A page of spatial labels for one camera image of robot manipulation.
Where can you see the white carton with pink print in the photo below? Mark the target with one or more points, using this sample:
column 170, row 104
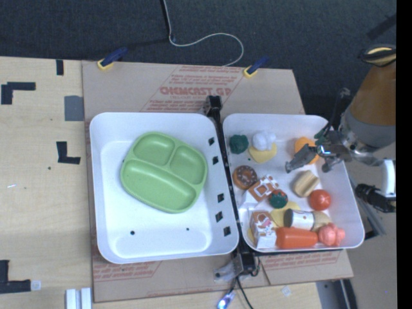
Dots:
column 262, row 228

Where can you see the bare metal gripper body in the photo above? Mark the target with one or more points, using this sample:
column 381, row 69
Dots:
column 341, row 145

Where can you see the green divided plate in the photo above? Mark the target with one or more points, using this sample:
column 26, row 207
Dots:
column 161, row 175

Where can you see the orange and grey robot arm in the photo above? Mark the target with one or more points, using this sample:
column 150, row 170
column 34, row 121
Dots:
column 373, row 108

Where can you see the yellow heart-shaped slice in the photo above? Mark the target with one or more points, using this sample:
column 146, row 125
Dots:
column 262, row 155

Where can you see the white can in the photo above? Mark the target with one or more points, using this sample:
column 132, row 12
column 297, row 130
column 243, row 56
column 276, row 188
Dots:
column 301, row 219

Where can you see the orange round fruit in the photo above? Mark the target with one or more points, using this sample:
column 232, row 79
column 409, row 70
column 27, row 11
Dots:
column 302, row 142

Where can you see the pink lumpy toy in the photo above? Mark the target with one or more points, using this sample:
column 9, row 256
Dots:
column 331, row 234

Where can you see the green and red strawberry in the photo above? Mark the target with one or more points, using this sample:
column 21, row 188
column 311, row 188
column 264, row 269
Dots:
column 278, row 199

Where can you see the brown cardboard board, red print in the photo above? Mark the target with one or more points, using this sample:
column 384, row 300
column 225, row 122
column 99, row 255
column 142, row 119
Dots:
column 135, row 89

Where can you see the red tomato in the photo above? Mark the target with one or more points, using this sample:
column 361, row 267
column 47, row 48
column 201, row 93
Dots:
column 320, row 200

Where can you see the green broccoli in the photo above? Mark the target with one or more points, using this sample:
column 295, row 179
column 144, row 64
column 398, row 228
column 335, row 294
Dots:
column 239, row 144

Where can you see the tan bread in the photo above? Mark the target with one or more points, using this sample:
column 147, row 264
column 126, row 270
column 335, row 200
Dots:
column 305, row 183

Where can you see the white plastic tray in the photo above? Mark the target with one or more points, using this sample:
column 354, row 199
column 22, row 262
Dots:
column 154, row 233
column 341, row 211

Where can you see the yellow flat slice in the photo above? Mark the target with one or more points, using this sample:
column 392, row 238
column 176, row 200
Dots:
column 277, row 216

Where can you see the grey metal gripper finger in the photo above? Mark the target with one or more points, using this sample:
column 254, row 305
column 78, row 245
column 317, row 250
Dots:
column 301, row 159
column 330, row 164

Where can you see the black cylinder on white bracket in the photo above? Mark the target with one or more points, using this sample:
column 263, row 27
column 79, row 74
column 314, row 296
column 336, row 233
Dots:
column 375, row 196

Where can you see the beige round piece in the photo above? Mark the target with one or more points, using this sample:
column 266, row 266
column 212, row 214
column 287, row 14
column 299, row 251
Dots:
column 322, row 219

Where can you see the orange carrot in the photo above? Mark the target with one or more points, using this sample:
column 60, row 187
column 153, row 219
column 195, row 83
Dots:
column 296, row 237

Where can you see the brown doughnut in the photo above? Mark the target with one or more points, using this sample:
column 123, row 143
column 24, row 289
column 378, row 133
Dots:
column 244, row 177

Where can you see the white cauliflower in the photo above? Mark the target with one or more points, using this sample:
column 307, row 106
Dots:
column 263, row 140

